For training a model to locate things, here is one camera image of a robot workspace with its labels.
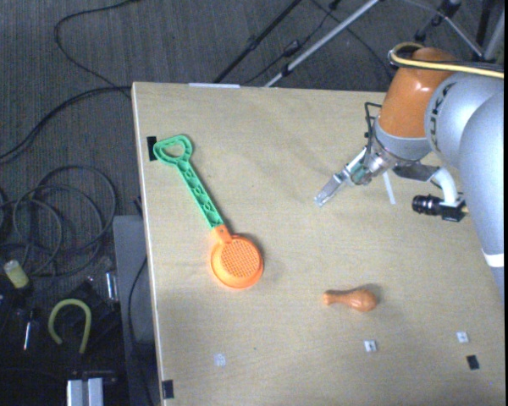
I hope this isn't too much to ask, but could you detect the orange toy chicken drumstick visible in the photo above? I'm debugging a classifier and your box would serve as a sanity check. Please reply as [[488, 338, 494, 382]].
[[322, 288, 379, 313]]

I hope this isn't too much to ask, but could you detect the pale wood board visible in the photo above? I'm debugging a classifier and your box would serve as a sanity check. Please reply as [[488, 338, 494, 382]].
[[130, 81, 505, 406]]

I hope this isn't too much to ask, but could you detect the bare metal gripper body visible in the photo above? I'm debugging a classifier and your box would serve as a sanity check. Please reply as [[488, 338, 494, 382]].
[[342, 145, 397, 187]]

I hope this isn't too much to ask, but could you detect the green and orange toy sieve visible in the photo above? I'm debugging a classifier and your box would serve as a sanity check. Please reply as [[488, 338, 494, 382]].
[[152, 134, 265, 290]]

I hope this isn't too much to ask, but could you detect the black cylinder on white bracket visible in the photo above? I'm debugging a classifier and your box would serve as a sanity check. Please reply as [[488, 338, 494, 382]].
[[411, 165, 467, 223]]

